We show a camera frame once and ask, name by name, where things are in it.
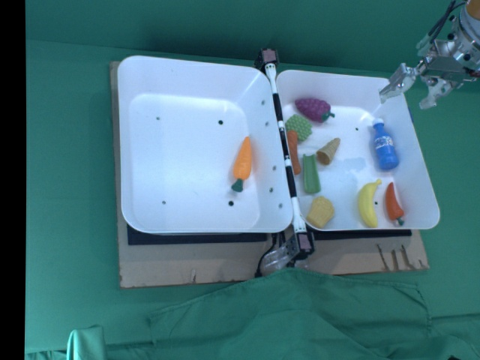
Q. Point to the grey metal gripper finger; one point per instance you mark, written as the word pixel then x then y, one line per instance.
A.
pixel 435 95
pixel 398 81

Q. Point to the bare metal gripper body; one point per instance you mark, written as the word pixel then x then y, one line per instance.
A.
pixel 446 66

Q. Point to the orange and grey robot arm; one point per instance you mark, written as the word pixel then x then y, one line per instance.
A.
pixel 473 2

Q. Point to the blue bottle with white cap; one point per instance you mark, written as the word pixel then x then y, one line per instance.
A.
pixel 384 146

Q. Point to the purple grapes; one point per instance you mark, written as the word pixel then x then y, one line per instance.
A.
pixel 312 108

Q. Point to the tan ice cream cone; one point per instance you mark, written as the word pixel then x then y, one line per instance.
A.
pixel 329 151

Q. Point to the green grapes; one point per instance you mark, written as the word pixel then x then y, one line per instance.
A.
pixel 299 126

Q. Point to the orange chili pepper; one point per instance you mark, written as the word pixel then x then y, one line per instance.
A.
pixel 393 203

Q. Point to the white plastic tray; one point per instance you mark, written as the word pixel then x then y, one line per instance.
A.
pixel 348 186
pixel 187 156

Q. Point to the plain orange carrot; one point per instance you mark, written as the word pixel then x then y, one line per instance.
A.
pixel 293 152

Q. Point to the yellow banana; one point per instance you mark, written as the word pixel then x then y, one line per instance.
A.
pixel 367 204

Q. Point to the green celery stick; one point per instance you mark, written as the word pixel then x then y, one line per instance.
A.
pixel 311 174

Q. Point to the thin black and white rod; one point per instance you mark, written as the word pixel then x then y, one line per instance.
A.
pixel 287 156

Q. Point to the yellow corn piece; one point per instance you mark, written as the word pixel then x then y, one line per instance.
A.
pixel 320 212

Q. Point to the orange carrot with green top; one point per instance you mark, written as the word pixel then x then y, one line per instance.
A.
pixel 243 161

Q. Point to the crumpled green cloth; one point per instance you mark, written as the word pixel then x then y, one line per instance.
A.
pixel 300 321

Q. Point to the brown cardboard board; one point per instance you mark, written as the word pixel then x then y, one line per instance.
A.
pixel 210 261

